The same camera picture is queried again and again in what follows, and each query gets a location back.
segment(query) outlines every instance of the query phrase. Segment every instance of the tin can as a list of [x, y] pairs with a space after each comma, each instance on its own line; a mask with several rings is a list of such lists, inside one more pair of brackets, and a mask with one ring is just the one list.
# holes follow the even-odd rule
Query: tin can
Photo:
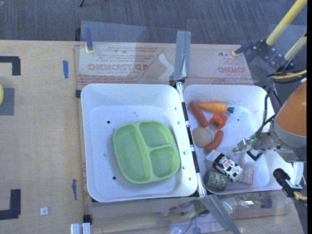
[[221, 173], [206, 171], [204, 184], [207, 188], [223, 191], [228, 184], [228, 177]]

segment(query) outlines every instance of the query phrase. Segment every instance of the wooden surface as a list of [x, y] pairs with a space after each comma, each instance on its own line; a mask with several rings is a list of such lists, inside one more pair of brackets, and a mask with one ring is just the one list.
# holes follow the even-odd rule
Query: wooden surface
[[[0, 64], [0, 83], [15, 89], [14, 115], [0, 116], [0, 210], [9, 209], [10, 190], [21, 189], [21, 214], [17, 219], [0, 220], [0, 233], [70, 233], [72, 223], [82, 223], [83, 139], [75, 96], [75, 45], [77, 42], [0, 41], [0, 56], [21, 59], [20, 76], [12, 76], [11, 67]], [[64, 77], [64, 60], [69, 78]], [[49, 208], [49, 215], [40, 216], [43, 207]], [[106, 206], [102, 209], [108, 214]], [[242, 233], [248, 233], [248, 226], [257, 230], [261, 225], [264, 232], [259, 233], [303, 233], [293, 204], [283, 216], [235, 223]], [[151, 229], [150, 233], [160, 230], [168, 233], [168, 228]]]

